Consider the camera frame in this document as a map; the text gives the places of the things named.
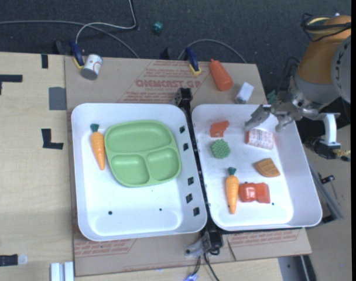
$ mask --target blue clamp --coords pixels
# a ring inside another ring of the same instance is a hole
[[[186,47],[184,51],[186,52],[186,59],[188,58],[190,61],[190,70],[195,76],[199,75],[201,73],[201,69],[199,68],[195,53],[189,47]]]
[[[84,61],[83,61],[83,56],[82,53],[79,49],[79,46],[77,43],[73,42],[72,40],[69,41],[70,47],[71,47],[71,51],[74,54],[74,58],[78,64],[78,66],[82,67],[84,66]]]

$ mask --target orange bottle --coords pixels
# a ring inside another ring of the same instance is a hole
[[[234,82],[218,60],[211,59],[209,69],[211,70],[214,82],[220,91],[227,91],[232,88]]]

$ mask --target can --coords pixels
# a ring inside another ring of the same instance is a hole
[[[81,75],[89,80],[95,80],[102,65],[102,58],[97,54],[89,54],[85,60]]]

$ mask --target robotic arm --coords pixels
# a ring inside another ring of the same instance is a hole
[[[338,97],[351,103],[351,17],[303,16],[302,28],[314,36],[297,70],[289,76],[288,90],[278,91],[270,106],[260,105],[245,129],[258,126],[270,113],[278,119],[277,132],[303,117],[320,120],[325,126],[324,139],[312,138],[304,144],[327,159],[349,160],[349,151],[341,150],[336,142],[340,114],[320,111]]]

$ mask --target carrot top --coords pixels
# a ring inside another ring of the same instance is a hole
[[[98,124],[91,124],[91,130],[92,130],[92,132],[98,131],[98,127],[99,127]]]
[[[228,172],[229,172],[230,175],[234,175],[234,174],[235,174],[235,171],[236,171],[237,169],[234,168],[234,167],[229,167],[227,170],[228,170]]]

